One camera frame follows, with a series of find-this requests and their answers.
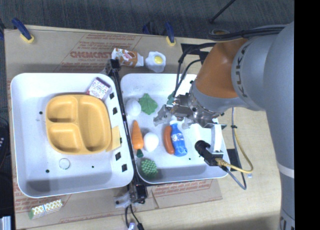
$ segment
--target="bottle label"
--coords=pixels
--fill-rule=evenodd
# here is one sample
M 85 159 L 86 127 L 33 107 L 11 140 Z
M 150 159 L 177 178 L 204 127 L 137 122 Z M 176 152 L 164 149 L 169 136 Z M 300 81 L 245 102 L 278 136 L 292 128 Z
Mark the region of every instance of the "bottle label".
M 176 133 L 171 135 L 172 142 L 180 141 L 180 140 L 185 140 L 184 136 L 182 133 Z

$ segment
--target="beige table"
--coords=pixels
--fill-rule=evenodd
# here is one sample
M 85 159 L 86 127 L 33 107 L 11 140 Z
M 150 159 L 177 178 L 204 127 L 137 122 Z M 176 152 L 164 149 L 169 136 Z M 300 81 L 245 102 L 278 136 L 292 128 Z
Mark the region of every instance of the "beige table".
M 105 59 L 101 61 L 80 62 L 78 59 L 70 57 L 71 50 L 84 51 L 86 38 L 81 36 L 81 30 L 72 29 L 53 29 L 37 26 L 28 26 L 28 28 L 37 34 L 33 44 L 26 44 L 19 40 L 17 31 L 5 31 L 5 49 L 6 49 L 6 70 L 8 84 L 12 78 L 23 72 L 85 72 L 91 71 L 97 73 L 103 69 Z M 46 30 L 52 32 L 50 39 Z M 134 49 L 141 55 L 147 56 L 151 50 L 165 51 L 167 57 L 166 73 L 175 73 L 177 60 L 181 55 L 181 43 L 201 44 L 208 42 L 203 39 L 176 38 L 177 44 L 174 47 L 166 43 L 164 37 L 119 34 L 114 32 L 85 31 L 90 34 L 99 34 L 102 37 L 121 37 L 119 46 L 128 49 Z M 74 36 L 73 48 L 68 47 L 67 38 Z M 39 47 L 45 45 L 45 48 L 39 51 Z M 115 45 L 105 43 L 100 50 L 110 51 Z M 59 53 L 65 52 L 63 58 L 57 58 L 53 52 L 59 49 Z M 185 63 L 196 59 L 196 56 L 188 56 Z M 189 69 L 189 73 L 197 74 L 199 66 L 194 64 Z M 128 69 L 123 68 L 122 75 L 126 72 L 149 72 L 146 69 Z M 219 118 L 220 123 L 231 125 L 231 110 L 228 110 L 224 116 Z M 243 108 L 237 108 L 235 112 L 235 124 L 238 126 L 237 132 L 243 147 L 254 166 L 252 178 L 246 177 L 247 190 L 241 189 L 236 182 L 226 176 L 218 180 L 219 188 L 222 193 L 222 199 L 215 201 L 206 201 L 192 205 L 178 206 L 160 210 L 147 210 L 137 212 L 136 216 L 143 223 L 146 230 L 166 230 L 166 229 L 203 229 L 203 230 L 275 230 L 277 229 L 279 212 L 281 205 L 281 187 L 280 178 L 275 160 L 275 153 L 268 128 L 266 114 L 264 112 L 253 112 Z M 223 131 L 223 137 L 227 148 L 233 147 L 231 128 Z M 240 155 L 242 166 L 248 168 L 242 155 Z M 241 180 L 240 173 L 235 176 Z M 110 229 L 125 230 L 125 218 L 123 214 L 112 217 L 103 217 L 92 220 L 77 221 L 59 225 L 40 227 L 39 229 Z

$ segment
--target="yellow clamp tip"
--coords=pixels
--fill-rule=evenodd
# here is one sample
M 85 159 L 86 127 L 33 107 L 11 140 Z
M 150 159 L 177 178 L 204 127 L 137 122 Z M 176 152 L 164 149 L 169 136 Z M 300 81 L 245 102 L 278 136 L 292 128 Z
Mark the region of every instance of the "yellow clamp tip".
M 167 41 L 168 45 L 170 45 L 170 46 L 174 46 L 176 44 L 176 40 L 174 40 L 174 42 L 172 43 L 168 36 L 166 37 L 166 41 Z
M 20 37 L 23 39 L 23 41 L 27 42 L 28 44 L 31 44 L 31 43 L 34 41 L 34 39 L 35 39 L 35 37 L 32 36 L 31 34 L 30 34 L 30 36 L 31 36 L 31 39 L 27 39 L 25 36 L 23 36 L 22 34 L 20 34 Z

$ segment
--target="white ball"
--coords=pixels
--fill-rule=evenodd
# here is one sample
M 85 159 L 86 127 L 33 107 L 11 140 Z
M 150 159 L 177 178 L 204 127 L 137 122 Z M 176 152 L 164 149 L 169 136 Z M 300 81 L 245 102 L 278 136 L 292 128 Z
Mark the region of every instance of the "white ball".
M 143 137 L 143 141 L 144 149 L 148 152 L 152 152 L 159 145 L 159 137 L 153 132 L 148 132 L 147 134 L 145 134 L 145 136 Z
M 128 115 L 137 116 L 141 113 L 141 105 L 135 99 L 130 99 L 125 104 L 125 110 Z

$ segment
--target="green textured toy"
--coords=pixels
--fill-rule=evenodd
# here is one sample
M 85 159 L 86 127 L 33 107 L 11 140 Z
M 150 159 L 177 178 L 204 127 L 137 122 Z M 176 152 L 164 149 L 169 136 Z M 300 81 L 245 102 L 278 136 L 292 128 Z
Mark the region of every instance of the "green textured toy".
M 154 178 L 158 174 L 156 163 L 150 159 L 144 159 L 141 161 L 141 170 L 143 175 L 147 178 Z

